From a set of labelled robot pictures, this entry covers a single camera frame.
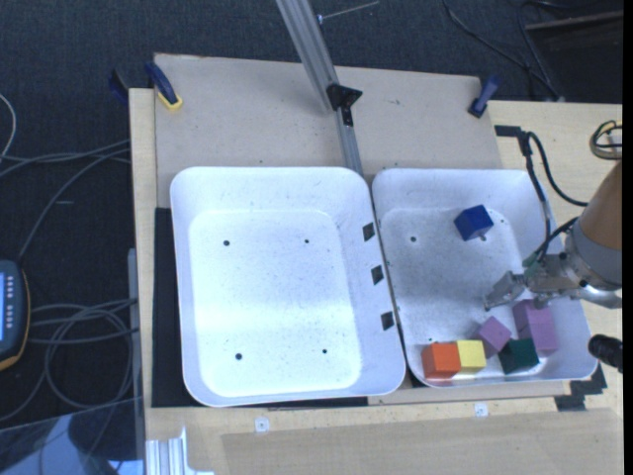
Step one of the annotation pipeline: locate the yellow cube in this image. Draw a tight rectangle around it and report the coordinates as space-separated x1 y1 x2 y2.
455 338 489 375

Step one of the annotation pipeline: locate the black cylinder on white bracket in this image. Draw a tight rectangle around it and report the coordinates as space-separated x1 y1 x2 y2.
581 282 623 374

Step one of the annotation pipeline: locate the small purple cube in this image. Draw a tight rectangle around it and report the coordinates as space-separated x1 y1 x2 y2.
476 316 513 358

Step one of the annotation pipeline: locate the blue cube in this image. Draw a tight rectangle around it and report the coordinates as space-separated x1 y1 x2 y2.
453 204 495 242

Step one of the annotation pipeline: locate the orange cube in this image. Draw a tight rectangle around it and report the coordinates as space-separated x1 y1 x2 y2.
420 341 463 381

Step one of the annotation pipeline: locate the white plastic tray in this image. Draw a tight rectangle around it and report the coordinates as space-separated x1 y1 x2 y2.
169 165 408 409
370 167 600 390

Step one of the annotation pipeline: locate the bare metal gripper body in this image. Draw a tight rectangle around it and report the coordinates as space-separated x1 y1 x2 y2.
521 252 592 309

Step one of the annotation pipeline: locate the brown cardboard board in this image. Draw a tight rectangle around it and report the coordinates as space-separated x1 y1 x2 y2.
152 52 568 408

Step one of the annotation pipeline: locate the green cube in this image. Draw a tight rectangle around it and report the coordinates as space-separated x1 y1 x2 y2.
497 337 541 376

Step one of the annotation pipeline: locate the large purple block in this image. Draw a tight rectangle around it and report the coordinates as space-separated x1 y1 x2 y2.
511 298 561 356

